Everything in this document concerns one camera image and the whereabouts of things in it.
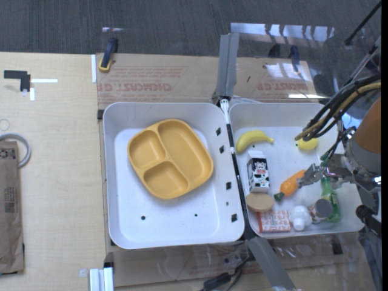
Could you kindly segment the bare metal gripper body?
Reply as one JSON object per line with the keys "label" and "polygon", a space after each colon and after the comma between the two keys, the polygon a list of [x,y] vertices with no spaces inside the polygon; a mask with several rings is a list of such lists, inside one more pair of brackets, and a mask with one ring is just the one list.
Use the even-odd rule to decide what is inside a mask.
{"label": "bare metal gripper body", "polygon": [[365,156],[334,154],[324,174],[356,184],[367,192],[381,191],[381,159],[374,153]]}

